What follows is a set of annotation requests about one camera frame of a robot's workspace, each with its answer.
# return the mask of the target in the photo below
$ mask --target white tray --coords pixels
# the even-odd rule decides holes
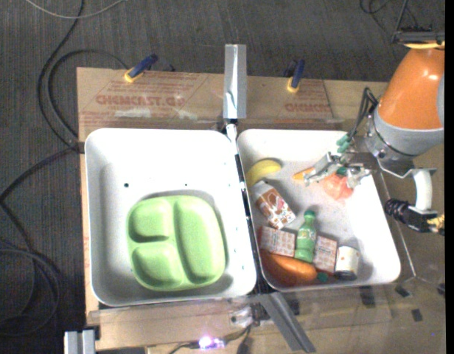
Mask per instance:
[[[236,297],[256,282],[239,175],[230,141],[216,131],[103,128],[85,143],[91,286],[109,306]],[[178,292],[141,286],[130,270],[125,219],[157,195],[205,198],[223,229],[226,269],[214,284]]]
[[[335,151],[337,140],[344,134],[342,131],[250,129],[243,131],[237,140],[244,172],[260,159],[278,159],[283,164],[281,171],[268,182],[298,216],[288,228],[297,230],[304,221],[304,211],[312,208],[319,234],[333,237],[338,245],[351,237],[357,239],[362,261],[355,281],[308,285],[294,291],[388,283],[400,273],[399,256],[371,176],[363,178],[349,198],[339,201],[328,196],[318,183],[305,187],[302,181],[292,180],[294,173],[312,167],[327,151]],[[250,205],[254,227],[266,224],[253,201]],[[264,275],[274,288],[291,291],[277,285],[265,272]]]

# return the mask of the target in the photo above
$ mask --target blue and yellow clamp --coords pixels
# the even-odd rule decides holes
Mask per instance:
[[[296,93],[299,90],[299,82],[301,81],[302,74],[304,73],[304,67],[305,67],[306,62],[304,59],[301,59],[299,62],[294,64],[294,69],[292,70],[291,64],[290,64],[290,72],[292,71],[292,76],[290,74],[288,75],[289,80],[287,82],[287,90]]]
[[[124,73],[124,79],[129,83],[133,83],[139,77],[141,77],[143,71],[158,61],[158,56],[155,54],[147,56],[143,61],[137,64],[135,67],[129,69]]]

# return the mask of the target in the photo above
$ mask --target floor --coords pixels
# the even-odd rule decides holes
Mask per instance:
[[[0,353],[62,353],[63,332],[85,326],[80,171],[72,150],[77,66],[123,69],[156,53],[156,69],[221,74],[224,46],[234,43],[247,45],[249,75],[281,77],[291,60],[303,58],[308,78],[389,81],[407,52],[391,43],[403,0],[31,1],[55,14],[26,0],[0,0],[0,322],[20,316],[0,326]],[[444,32],[445,0],[408,0],[403,27]],[[439,211],[443,158],[440,146],[418,159],[439,165]],[[390,189],[413,197],[411,181]],[[391,288],[383,302],[402,319],[320,329],[305,322],[320,353],[336,353],[335,343],[343,353],[445,353],[445,303],[436,290],[444,282],[444,239],[403,235],[412,296]],[[22,254],[29,248],[38,259]],[[413,318],[416,309],[423,320]],[[273,327],[260,328],[251,335],[254,353],[267,353],[266,337],[275,334],[276,352],[288,353],[277,333],[262,334]]]

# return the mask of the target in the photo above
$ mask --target green bottle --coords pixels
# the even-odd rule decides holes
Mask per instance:
[[[307,210],[304,213],[304,223],[299,228],[296,237],[296,251],[294,257],[307,263],[312,263],[314,260],[315,240],[317,238],[314,220],[315,213],[311,210]]]

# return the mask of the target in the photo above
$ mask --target green plate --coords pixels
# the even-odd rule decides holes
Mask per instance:
[[[192,195],[135,204],[128,213],[127,241],[133,274],[150,290],[211,285],[226,267],[217,216],[210,204]]]

